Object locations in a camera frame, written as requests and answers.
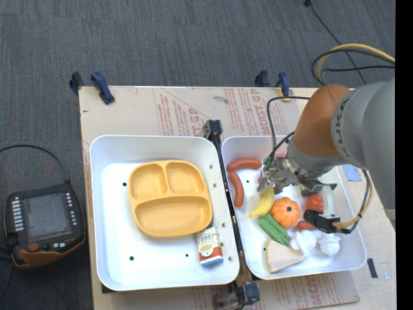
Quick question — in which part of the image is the red sausage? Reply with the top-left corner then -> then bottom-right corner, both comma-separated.
227,158 -> 263,173
228,170 -> 245,209

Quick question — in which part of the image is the white plastic tray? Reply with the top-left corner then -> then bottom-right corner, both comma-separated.
221,136 -> 368,281
89,134 -> 241,292

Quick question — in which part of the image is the yellow banana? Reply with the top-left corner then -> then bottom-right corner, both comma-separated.
248,187 -> 276,220

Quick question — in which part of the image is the black cylinder on white bracket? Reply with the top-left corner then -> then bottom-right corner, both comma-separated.
303,184 -> 341,235

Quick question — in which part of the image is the orange carrot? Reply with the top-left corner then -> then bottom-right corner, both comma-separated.
296,220 -> 319,232

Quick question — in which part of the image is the green asparagus bundle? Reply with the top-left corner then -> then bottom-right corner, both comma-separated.
257,213 -> 292,246

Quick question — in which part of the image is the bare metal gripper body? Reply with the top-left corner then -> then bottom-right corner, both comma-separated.
263,156 -> 324,189

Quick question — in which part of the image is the black block with thin wires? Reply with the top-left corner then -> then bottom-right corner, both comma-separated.
236,281 -> 261,305
202,119 -> 225,139

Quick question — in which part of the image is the cream wedge slice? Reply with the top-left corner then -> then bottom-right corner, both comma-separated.
265,238 -> 307,274

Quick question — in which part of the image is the orange pumpkin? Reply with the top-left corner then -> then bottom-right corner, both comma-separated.
270,196 -> 302,229

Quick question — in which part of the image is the yellow divided plate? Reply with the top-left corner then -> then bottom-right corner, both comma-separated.
128,160 -> 214,238

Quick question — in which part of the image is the white cauliflower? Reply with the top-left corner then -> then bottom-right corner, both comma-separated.
288,229 -> 317,256
316,232 -> 341,256

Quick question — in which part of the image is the brown cardboard board red print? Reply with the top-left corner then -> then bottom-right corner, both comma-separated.
78,86 -> 396,310

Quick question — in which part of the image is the red tomato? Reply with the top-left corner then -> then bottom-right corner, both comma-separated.
305,194 -> 325,214

